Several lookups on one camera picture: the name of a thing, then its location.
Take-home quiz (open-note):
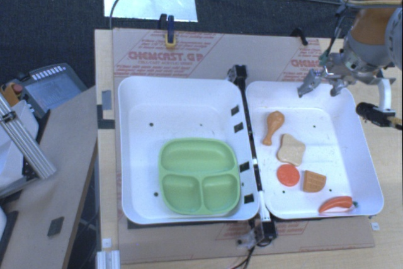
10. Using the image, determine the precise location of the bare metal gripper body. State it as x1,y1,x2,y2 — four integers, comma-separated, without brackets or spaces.
322,51,383,84

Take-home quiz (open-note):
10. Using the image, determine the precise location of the white plastic tray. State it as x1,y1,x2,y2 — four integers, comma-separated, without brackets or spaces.
117,75,261,226
245,80,385,220

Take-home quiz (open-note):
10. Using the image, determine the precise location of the brown toy chicken drumstick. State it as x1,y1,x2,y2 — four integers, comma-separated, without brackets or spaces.
261,110,285,146

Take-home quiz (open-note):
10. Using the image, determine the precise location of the beige toy bread slice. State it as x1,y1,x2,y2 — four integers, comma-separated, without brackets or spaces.
276,133,307,167

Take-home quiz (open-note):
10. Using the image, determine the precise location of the thin black and white rod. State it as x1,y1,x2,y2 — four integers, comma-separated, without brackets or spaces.
237,78,271,222

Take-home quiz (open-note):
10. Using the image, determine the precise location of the red round toy slice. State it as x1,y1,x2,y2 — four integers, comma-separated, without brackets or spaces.
276,163,300,187

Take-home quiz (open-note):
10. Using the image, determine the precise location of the orange toy waffle piece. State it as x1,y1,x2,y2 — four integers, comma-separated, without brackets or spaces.
302,169,327,193

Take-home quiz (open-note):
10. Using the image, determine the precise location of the orange toy carrot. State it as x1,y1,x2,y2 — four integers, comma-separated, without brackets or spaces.
317,195,360,214

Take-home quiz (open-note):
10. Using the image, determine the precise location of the brown cardboard board red print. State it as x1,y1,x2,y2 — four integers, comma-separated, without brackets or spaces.
111,27,376,265

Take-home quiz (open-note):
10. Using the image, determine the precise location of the green divided plate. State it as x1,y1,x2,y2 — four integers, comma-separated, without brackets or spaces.
157,137,242,216

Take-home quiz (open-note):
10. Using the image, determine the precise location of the black cylinder on white bracket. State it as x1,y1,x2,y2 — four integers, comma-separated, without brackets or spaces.
355,77,397,128

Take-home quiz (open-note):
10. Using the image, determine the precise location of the black block with thin wires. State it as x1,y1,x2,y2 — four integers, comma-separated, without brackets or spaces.
253,220,278,246
227,64,247,84

